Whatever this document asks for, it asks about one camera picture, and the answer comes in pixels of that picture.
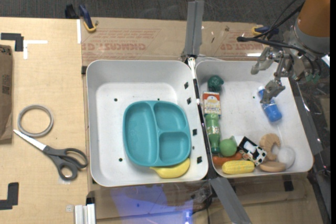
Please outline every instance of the yellow corn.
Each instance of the yellow corn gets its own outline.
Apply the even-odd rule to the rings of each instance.
[[[254,163],[251,161],[228,161],[222,165],[222,170],[225,174],[243,174],[251,173],[254,170]]]

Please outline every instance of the metal ring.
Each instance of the metal ring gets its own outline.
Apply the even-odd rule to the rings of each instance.
[[[42,131],[40,133],[29,133],[25,129],[23,129],[23,127],[21,126],[21,120],[22,120],[23,115],[27,111],[32,110],[32,109],[41,109],[41,110],[45,111],[48,114],[49,118],[50,118],[49,126],[44,131]],[[22,109],[20,111],[20,113],[18,115],[18,118],[17,118],[17,127],[18,127],[18,129],[23,134],[28,135],[30,137],[41,137],[41,136],[46,135],[47,133],[50,132],[53,124],[54,124],[54,117],[52,116],[51,111],[47,107],[45,107],[43,105],[40,105],[40,104],[32,104],[32,105],[26,106],[24,109]]]

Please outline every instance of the green bottle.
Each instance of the green bottle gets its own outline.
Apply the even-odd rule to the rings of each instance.
[[[208,134],[211,153],[220,153],[219,140],[221,139],[221,131],[219,129],[219,116],[215,113],[210,113],[205,116],[206,133]]]

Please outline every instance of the yellow banana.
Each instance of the yellow banana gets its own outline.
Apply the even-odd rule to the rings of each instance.
[[[179,164],[165,167],[149,167],[157,172],[161,178],[175,178],[184,175],[190,166],[190,158],[185,159]]]

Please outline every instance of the table surface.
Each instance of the table surface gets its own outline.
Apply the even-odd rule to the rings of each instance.
[[[49,107],[54,116],[50,133],[38,140],[54,148],[76,147],[86,152],[85,95],[83,91],[82,51],[78,43],[77,20],[10,18],[0,19],[2,33],[21,33],[26,40],[47,40],[47,44],[28,45],[28,59],[14,52],[13,128],[21,109],[31,104]],[[14,42],[1,40],[2,45]],[[27,130],[43,130],[48,117],[40,111],[24,116]],[[73,223],[74,205],[85,205],[90,184],[86,169],[76,180],[65,182],[52,161],[41,151],[13,134],[0,143],[0,200],[7,199],[9,183],[19,183],[18,205],[0,210],[4,223]],[[242,196],[242,204],[253,223],[323,223],[313,189],[306,177],[298,175],[304,197],[255,203],[260,193]],[[230,223],[221,206],[208,210],[211,223]],[[204,223],[207,211],[194,215],[194,223]],[[132,218],[101,219],[98,223],[136,223]],[[149,218],[137,223],[154,223]]]

